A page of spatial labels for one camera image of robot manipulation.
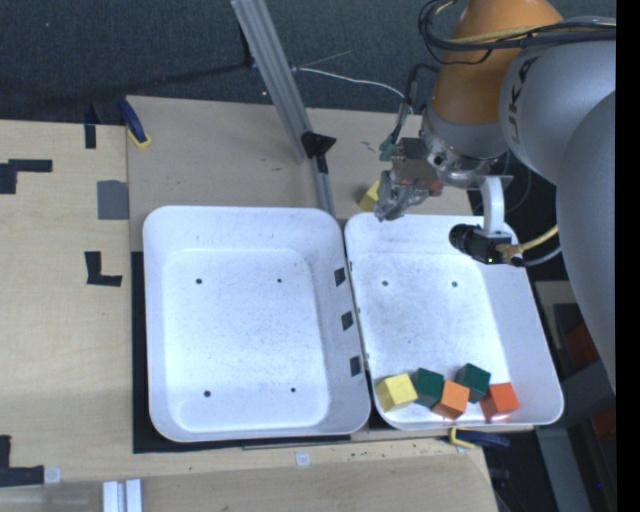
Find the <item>wooden table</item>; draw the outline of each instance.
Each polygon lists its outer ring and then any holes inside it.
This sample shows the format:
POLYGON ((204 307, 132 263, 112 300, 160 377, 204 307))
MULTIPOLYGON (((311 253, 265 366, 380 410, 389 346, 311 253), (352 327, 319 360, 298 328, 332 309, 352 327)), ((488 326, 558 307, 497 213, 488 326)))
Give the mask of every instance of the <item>wooden table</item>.
MULTIPOLYGON (((153 112, 159 118, 192 113, 202 123, 206 151, 202 141, 178 135, 173 143, 183 156, 174 157, 182 167, 155 165, 150 179, 141 162, 166 156, 162 130, 151 131, 144 153, 120 126, 96 126, 97 147, 87 149, 82 125, 0 121, 0 163, 53 161, 53 172, 20 172, 16 194, 0 195, 0 434, 12 436, 12 467, 58 467, 68 483, 142 478, 154 511, 202 510, 214 501, 220 510, 234 510, 231 504, 283 510, 287 501, 278 500, 287 495, 308 504, 304 510, 389 510, 393 503, 407 509, 428 500, 436 509, 446 503, 447 510, 496 510, 482 450, 459 452, 433 437, 444 431, 408 435, 365 427, 335 444, 132 452, 130 254, 141 249, 146 213, 171 202, 309 205, 313 194, 304 163, 287 156, 273 107, 130 101, 150 130, 153 112), (202 186, 203 161, 216 187, 202 186), (225 174, 230 165, 235 174, 225 174), (231 184, 247 173, 255 179, 238 195, 231 184), (176 175, 188 178, 187 186, 168 185, 176 175), (97 183, 109 180, 129 184, 130 222, 98 219, 97 183), (87 251, 101 252, 102 273, 121 275, 121 286, 87 284, 87 251), (309 454, 309 467, 296 467, 300 450, 309 454)), ((395 116, 309 115, 318 133, 338 139, 327 161, 336 216, 344 222, 360 211, 357 201, 388 166, 378 160, 377 145, 395 116)), ((417 133, 418 124, 410 119, 407 133, 417 133)), ((415 211, 469 214, 470 208, 466 193, 446 190, 415 211)))

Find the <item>white wire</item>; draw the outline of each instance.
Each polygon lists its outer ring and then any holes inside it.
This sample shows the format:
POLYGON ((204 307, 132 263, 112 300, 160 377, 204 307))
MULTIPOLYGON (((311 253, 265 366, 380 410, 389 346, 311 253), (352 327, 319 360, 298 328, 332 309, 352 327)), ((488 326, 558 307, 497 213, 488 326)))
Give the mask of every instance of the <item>white wire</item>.
POLYGON ((553 251, 548 252, 544 256, 540 256, 539 258, 537 258, 535 260, 529 260, 529 261, 524 260, 522 266, 523 267, 535 267, 536 265, 540 265, 541 263, 546 263, 550 259, 555 258, 561 252, 562 252, 562 247, 560 246, 560 244, 558 244, 558 246, 555 249, 553 249, 553 251))
POLYGON ((325 76, 330 76, 333 78, 338 78, 340 80, 345 80, 347 82, 351 82, 354 84, 365 84, 365 85, 375 85, 378 87, 382 87, 384 89, 387 89, 395 94, 397 94, 398 96, 400 96, 403 100, 404 100, 404 94, 402 94, 398 89, 394 89, 393 87, 391 87, 390 85, 387 84, 381 84, 379 82, 372 82, 370 80, 358 80, 356 78, 349 78, 348 76, 342 76, 342 75, 336 75, 335 73, 329 73, 328 71, 321 71, 319 69, 313 69, 313 68, 297 68, 298 71, 306 71, 307 73, 317 73, 319 75, 325 75, 325 76))
POLYGON ((512 206, 511 208, 509 208, 505 213, 511 213, 516 211, 518 208, 520 208, 525 200, 527 199, 527 197, 529 196, 529 192, 531 192, 531 169, 529 169, 528 167, 525 167, 525 170, 527 171, 527 188, 524 191, 524 195, 520 198, 520 201, 518 201, 518 204, 512 206))

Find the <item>black hole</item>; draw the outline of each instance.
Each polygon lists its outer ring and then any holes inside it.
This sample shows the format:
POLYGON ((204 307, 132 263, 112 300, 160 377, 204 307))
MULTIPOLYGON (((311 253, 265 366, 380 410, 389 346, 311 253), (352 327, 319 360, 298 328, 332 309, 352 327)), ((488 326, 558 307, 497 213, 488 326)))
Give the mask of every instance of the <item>black hole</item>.
POLYGON ((333 275, 336 278, 336 286, 340 286, 347 279, 347 275, 344 272, 344 267, 339 268, 338 270, 336 270, 333 273, 333 275))
POLYGON ((349 327, 353 325, 353 315, 351 311, 342 315, 342 330, 346 331, 349 327))
POLYGON ((358 356, 354 356, 351 359, 349 359, 349 365, 351 366, 352 377, 358 375, 362 371, 362 366, 360 365, 360 358, 358 356))

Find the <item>white plastic tray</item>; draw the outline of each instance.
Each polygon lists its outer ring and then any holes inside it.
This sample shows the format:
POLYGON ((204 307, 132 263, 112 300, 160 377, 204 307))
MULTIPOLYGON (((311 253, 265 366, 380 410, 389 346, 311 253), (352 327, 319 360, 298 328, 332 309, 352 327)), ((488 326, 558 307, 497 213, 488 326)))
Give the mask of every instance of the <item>white plastic tray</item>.
POLYGON ((346 434, 370 413, 337 221, 165 206, 143 228, 149 407, 178 442, 346 434))
MULTIPOLYGON (((491 382, 511 381, 520 408, 492 420, 501 425, 553 423, 563 397, 524 268, 484 265, 449 243, 456 224, 482 225, 482 217, 405 215, 379 222, 352 217, 347 254, 366 358, 373 384, 418 367, 453 379, 472 363, 491 382)), ((411 404, 385 413, 392 426, 427 430, 486 425, 479 404, 455 422, 411 404)))

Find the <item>blue clamp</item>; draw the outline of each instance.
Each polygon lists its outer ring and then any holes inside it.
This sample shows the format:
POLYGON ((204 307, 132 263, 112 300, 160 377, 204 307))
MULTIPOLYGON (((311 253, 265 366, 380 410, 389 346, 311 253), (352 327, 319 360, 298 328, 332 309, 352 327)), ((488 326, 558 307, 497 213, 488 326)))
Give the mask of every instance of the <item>blue clamp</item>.
POLYGON ((118 110, 127 125, 127 134, 131 141, 139 148, 144 149, 151 144, 151 137, 142 127, 135 110, 125 99, 118 101, 118 110))
POLYGON ((473 448, 475 445, 479 445, 502 450, 511 446, 511 440, 506 436, 458 427, 449 430, 449 441, 451 444, 464 448, 473 448))

